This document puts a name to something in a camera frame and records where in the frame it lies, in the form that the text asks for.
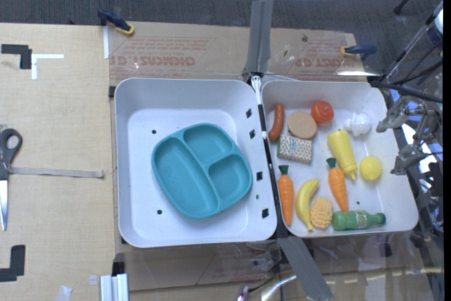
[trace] tomato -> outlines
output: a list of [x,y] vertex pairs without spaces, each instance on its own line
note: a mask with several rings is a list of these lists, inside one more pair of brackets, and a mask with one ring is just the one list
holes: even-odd
[[311,107],[310,115],[317,123],[325,123],[333,119],[334,111],[328,102],[317,101]]

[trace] hot dog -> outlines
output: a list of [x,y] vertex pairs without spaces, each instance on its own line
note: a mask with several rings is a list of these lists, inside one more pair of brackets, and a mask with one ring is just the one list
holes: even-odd
[[282,133],[283,121],[285,120],[285,107],[281,103],[274,105],[274,123],[272,129],[268,133],[270,141],[275,142]]

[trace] scissors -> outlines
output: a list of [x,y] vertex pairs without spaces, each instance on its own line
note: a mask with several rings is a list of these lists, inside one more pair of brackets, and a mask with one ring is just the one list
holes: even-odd
[[17,130],[8,128],[0,132],[0,221],[3,231],[6,231],[8,221],[9,166],[21,145],[22,136]]

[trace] yellow ball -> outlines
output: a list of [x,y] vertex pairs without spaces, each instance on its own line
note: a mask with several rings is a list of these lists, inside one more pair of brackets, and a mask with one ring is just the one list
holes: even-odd
[[364,180],[376,180],[382,174],[382,165],[376,158],[366,156],[360,161],[359,172]]

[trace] blue divided plate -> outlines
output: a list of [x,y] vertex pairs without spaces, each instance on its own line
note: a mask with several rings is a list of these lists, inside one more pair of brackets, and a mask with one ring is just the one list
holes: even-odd
[[217,214],[243,198],[252,172],[242,152],[220,127],[200,123],[161,140],[152,168],[166,196],[188,217]]

